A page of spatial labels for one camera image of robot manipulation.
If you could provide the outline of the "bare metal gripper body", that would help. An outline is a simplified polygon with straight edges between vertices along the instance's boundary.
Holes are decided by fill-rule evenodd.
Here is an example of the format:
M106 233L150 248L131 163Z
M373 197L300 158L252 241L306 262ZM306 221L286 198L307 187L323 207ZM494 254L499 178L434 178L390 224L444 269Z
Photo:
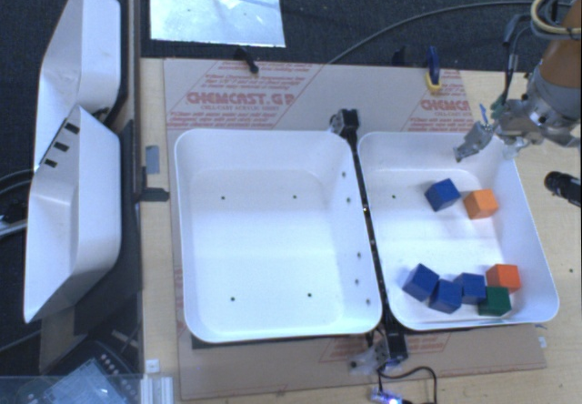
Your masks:
M492 105L494 132L507 144L520 137L527 145L539 145L544 140L559 146L580 146L580 138L572 131L578 119L565 116L542 99L527 98L496 101Z

